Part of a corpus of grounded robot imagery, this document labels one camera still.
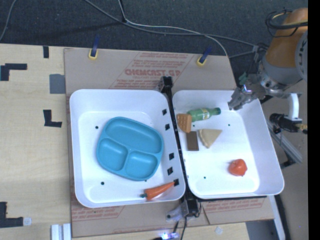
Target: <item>white tray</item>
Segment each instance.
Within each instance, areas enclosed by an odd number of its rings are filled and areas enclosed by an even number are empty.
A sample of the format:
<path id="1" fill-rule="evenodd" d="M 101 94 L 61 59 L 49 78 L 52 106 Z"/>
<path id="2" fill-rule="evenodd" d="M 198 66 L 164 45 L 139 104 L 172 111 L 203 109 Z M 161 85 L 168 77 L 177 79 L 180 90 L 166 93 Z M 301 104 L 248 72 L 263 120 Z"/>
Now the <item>white tray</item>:
<path id="1" fill-rule="evenodd" d="M 192 123 L 197 131 L 199 151 L 188 151 L 186 133 L 178 129 L 181 150 L 191 192 L 201 199 L 253 197 L 279 194 L 284 179 L 271 140 L 260 102 L 256 99 L 242 109 L 229 110 L 233 91 L 181 90 L 173 96 L 175 114 L 199 108 L 221 109 L 203 121 Z M 199 137 L 200 129 L 222 130 L 210 148 Z M 228 166 L 235 159 L 244 159 L 248 170 L 234 176 Z"/>
<path id="2" fill-rule="evenodd" d="M 167 99 L 154 90 L 83 89 L 70 97 L 75 195 L 90 208 L 178 200 L 186 190 Z M 156 129 L 164 152 L 155 174 L 134 181 L 103 169 L 96 158 L 101 131 L 108 120 L 126 117 Z M 152 201 L 141 198 L 144 189 L 174 180 L 178 185 Z"/>

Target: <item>red tomato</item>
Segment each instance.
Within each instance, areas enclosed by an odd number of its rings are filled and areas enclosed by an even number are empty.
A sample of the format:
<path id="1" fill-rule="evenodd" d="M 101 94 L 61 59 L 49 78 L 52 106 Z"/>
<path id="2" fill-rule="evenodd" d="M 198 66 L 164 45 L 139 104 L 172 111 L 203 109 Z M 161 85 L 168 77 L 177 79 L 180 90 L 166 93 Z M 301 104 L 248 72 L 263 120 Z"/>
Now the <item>red tomato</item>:
<path id="1" fill-rule="evenodd" d="M 243 159 L 236 159 L 230 163 L 229 172 L 235 176 L 243 176 L 248 170 L 246 162 Z"/>

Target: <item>toy bottle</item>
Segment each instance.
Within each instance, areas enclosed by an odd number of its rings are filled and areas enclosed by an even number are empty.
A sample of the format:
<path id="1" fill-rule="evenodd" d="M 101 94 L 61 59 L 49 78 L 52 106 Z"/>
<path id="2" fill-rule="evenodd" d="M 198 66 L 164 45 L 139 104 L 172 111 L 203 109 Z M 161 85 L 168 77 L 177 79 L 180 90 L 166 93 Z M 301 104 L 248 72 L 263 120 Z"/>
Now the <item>toy bottle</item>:
<path id="1" fill-rule="evenodd" d="M 192 122 L 206 120 L 211 116 L 220 115 L 221 109 L 219 107 L 216 108 L 199 108 L 195 110 L 190 110 L 187 114 L 192 116 Z"/>

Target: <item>blue plate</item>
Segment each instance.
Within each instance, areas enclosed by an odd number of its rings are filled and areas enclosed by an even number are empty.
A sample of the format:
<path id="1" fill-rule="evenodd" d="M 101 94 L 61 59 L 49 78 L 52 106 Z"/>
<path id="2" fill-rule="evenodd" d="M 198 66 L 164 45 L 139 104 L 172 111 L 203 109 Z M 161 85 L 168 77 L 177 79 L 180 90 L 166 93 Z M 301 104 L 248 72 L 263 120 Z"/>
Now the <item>blue plate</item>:
<path id="1" fill-rule="evenodd" d="M 161 134 L 141 122 L 114 117 L 103 128 L 96 157 L 109 172 L 145 181 L 157 171 L 164 151 Z"/>

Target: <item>toy carrot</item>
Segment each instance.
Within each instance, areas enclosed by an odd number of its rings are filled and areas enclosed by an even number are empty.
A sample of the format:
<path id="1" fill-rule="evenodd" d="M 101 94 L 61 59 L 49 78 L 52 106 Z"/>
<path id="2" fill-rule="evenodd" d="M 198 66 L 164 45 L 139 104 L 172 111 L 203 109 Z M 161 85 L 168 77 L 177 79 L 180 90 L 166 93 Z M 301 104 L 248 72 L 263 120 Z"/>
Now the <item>toy carrot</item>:
<path id="1" fill-rule="evenodd" d="M 171 188 L 175 184 L 174 181 L 170 183 L 166 183 L 161 186 L 156 186 L 152 188 L 147 188 L 144 190 L 144 194 L 140 195 L 142 198 L 146 198 L 147 200 L 151 200 L 152 198 L 155 198 L 156 196 L 160 195 L 161 193 L 165 192 L 169 188 Z"/>

